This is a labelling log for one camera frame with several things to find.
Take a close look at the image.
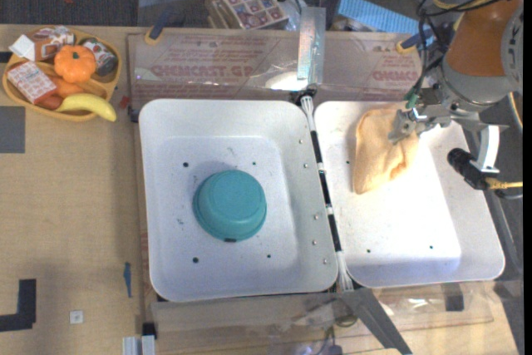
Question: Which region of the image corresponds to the white plastic tray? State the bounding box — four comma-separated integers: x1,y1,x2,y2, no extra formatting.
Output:
313,100,507,289
137,97,340,303

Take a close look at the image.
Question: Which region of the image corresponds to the small can red label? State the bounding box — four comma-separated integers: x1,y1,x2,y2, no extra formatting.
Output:
80,37,119,77

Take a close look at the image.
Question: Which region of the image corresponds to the red sausage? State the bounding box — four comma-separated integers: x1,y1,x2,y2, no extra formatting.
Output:
36,94,64,111

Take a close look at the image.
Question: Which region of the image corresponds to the teal bowl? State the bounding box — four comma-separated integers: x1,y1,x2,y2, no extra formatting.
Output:
191,169,268,244

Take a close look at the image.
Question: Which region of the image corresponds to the orange carrot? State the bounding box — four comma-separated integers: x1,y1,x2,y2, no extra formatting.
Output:
48,76,86,99

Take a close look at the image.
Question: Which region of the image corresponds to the red and white packet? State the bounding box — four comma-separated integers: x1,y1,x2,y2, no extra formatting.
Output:
5,61,58,106

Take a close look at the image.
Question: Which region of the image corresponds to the pale orange cloth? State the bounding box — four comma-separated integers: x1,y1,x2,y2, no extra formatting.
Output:
352,103,421,196

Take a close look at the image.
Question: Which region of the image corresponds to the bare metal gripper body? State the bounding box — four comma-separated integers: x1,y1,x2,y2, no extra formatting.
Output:
410,83,467,125

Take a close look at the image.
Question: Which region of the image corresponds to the yellow banana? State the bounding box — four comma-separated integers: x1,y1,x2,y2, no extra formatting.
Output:
55,92,118,123

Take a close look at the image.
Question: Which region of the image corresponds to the orange pumpkin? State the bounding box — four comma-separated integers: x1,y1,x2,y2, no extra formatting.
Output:
53,44,98,85

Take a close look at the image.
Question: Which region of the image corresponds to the white and orange carton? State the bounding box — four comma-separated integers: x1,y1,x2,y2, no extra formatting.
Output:
7,25,76,63

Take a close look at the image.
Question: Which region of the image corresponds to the noughts and crosses game box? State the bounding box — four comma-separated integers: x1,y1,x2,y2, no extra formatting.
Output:
207,0,291,31

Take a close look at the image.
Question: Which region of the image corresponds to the black block with thin wires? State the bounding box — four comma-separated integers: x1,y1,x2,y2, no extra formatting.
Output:
295,83,319,104

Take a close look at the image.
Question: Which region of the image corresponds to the black cylinder on white bracket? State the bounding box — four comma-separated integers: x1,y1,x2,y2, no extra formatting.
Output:
446,124,502,192

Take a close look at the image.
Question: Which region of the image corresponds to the orange divided plate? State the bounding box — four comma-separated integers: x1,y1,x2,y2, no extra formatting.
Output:
2,25,123,123

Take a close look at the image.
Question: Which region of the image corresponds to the brown cardboard board red print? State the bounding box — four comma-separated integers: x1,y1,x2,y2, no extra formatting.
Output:
126,30,496,346

